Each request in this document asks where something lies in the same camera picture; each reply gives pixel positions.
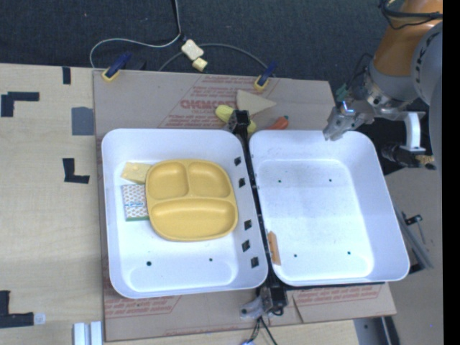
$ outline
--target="yellow plate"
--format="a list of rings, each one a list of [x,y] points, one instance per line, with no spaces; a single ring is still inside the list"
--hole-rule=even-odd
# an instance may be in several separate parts
[[[214,162],[159,162],[147,173],[145,195],[153,229],[168,240],[216,239],[230,233],[238,222],[229,176]]]

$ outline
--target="carrot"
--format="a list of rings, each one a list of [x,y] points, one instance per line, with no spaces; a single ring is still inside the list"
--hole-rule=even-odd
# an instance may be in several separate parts
[[[267,129],[286,129],[289,125],[288,116],[280,116],[276,121],[270,125]]]

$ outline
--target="blue and yellow clamp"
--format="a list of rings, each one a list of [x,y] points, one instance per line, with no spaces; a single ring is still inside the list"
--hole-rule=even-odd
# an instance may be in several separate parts
[[[254,88],[258,90],[259,92],[262,92],[265,87],[267,87],[268,84],[268,77],[272,75],[272,73],[275,71],[277,67],[277,63],[275,61],[272,61],[270,65],[268,65],[267,69],[265,72],[263,72],[261,75],[259,75],[254,82]]]
[[[105,69],[104,72],[102,72],[102,78],[106,82],[112,82],[118,75],[120,74],[120,69],[123,69],[129,59],[131,59],[132,54],[130,52],[126,52],[124,54],[121,54],[118,56],[118,58],[114,61],[114,63]]]

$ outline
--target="cardboard sheet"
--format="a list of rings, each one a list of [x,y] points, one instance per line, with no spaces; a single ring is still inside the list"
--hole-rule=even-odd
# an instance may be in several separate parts
[[[112,83],[93,73],[98,186],[103,259],[105,340],[196,334],[252,328],[240,319],[239,308],[255,298],[255,290],[132,300],[111,286],[105,232],[104,186],[100,144],[117,128],[219,129],[225,124],[214,110],[219,104],[236,107],[238,89],[277,103],[253,117],[257,129],[289,116],[288,129],[322,129],[334,101],[327,82],[271,78],[263,93],[253,89],[255,78],[227,75],[122,71]],[[271,326],[293,325],[395,313],[388,287],[363,285],[288,292],[283,316],[269,318]]]

